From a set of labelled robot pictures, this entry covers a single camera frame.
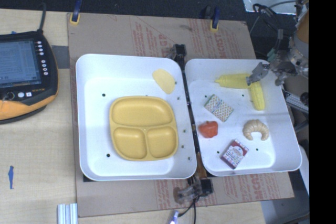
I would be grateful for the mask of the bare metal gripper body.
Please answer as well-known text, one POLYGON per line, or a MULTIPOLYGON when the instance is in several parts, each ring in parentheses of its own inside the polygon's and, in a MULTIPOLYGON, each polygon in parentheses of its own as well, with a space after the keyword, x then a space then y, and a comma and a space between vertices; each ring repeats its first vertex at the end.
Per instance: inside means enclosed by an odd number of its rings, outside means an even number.
POLYGON ((301 75, 309 77, 308 55, 297 49, 278 50, 273 49, 268 53, 270 69, 278 78, 301 75))

